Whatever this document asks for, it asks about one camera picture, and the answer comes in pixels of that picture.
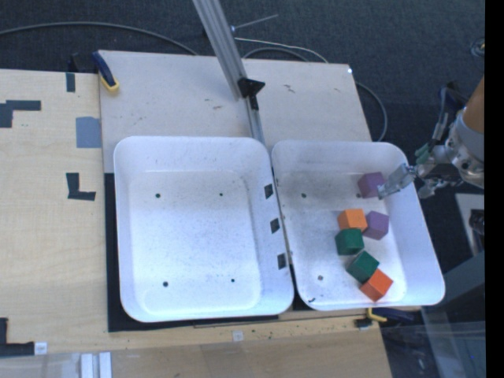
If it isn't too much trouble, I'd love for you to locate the orange cube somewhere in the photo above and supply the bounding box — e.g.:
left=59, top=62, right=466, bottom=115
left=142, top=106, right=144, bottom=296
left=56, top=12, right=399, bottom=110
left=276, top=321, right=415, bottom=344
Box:
left=359, top=268, right=395, bottom=303
left=337, top=208, right=369, bottom=232

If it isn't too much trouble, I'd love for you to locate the green cube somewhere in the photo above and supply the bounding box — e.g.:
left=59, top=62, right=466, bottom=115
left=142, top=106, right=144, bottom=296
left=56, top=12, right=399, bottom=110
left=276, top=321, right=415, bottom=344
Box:
left=334, top=228, right=365, bottom=257
left=346, top=250, right=381, bottom=285

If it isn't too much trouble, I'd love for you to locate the white plastic tray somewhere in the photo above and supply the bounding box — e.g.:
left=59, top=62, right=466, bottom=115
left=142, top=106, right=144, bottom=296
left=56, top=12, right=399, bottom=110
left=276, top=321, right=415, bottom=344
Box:
left=270, top=139, right=447, bottom=313
left=113, top=135, right=295, bottom=324

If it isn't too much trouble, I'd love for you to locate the purple cube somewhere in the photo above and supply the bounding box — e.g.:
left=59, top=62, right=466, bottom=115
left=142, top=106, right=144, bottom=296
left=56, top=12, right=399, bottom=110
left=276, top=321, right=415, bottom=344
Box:
left=361, top=210, right=391, bottom=241
left=357, top=171, right=387, bottom=199

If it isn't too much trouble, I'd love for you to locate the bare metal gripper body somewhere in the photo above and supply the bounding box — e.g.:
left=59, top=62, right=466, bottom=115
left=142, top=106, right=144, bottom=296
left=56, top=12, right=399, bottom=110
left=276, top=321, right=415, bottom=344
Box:
left=416, top=139, right=486, bottom=191

